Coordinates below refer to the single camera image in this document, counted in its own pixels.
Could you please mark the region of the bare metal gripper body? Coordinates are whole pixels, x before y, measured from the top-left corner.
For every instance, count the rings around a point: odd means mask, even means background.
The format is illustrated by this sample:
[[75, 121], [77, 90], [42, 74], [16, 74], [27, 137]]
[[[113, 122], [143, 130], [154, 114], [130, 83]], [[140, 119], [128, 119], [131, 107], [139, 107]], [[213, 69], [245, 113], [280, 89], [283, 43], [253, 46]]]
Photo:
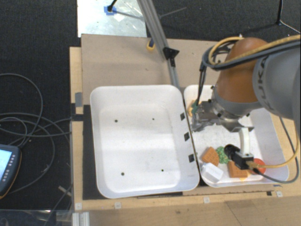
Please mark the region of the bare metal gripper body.
[[194, 121], [203, 121], [204, 128], [214, 124], [226, 129], [238, 128], [238, 116], [225, 110], [214, 99], [194, 106]]

